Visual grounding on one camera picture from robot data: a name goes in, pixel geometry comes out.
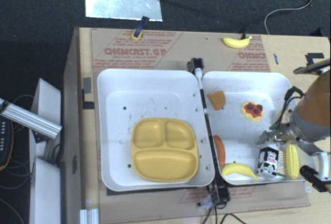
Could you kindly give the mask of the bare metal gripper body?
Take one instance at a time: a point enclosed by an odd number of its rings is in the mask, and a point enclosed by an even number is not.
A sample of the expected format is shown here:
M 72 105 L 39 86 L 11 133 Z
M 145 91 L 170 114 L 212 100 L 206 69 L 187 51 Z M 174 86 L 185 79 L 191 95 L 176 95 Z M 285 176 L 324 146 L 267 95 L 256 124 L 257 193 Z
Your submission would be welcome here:
M 268 134 L 273 142 L 280 144 L 299 141 L 302 136 L 302 132 L 293 124 L 273 124 Z

